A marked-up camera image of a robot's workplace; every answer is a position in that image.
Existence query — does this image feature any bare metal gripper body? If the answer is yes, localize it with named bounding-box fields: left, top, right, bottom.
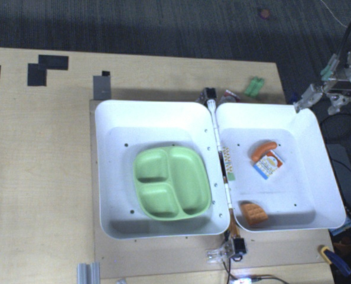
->
left=322, top=68, right=351, bottom=100

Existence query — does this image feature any green ribbed plastic piece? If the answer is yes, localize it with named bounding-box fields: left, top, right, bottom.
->
left=243, top=76, right=266, bottom=98

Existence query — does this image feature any orange sausage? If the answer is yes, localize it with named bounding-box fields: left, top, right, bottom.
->
left=251, top=141, right=278, bottom=163

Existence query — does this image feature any red and silver packet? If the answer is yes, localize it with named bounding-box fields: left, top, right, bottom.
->
left=220, top=89, right=242, bottom=104

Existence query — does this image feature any small orange and blue carton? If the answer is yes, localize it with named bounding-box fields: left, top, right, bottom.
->
left=252, top=150, right=285, bottom=180

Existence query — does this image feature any white plastic tray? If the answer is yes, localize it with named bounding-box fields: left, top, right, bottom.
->
left=93, top=99, right=231, bottom=240
left=214, top=102, right=347, bottom=233

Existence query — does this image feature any thin black and white rod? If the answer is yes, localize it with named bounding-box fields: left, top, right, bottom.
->
left=207, top=99, right=234, bottom=210

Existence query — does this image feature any white packet with yellow print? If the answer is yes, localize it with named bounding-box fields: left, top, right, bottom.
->
left=221, top=146, right=236, bottom=182

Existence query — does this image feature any orange waffle biscuit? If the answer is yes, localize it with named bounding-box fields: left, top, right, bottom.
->
left=240, top=201, right=269, bottom=227

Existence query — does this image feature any green divided plate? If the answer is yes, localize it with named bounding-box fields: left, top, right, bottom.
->
left=132, top=146, right=213, bottom=221

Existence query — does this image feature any black block with thin wires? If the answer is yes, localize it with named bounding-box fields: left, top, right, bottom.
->
left=203, top=87, right=218, bottom=102
left=232, top=237, right=248, bottom=262

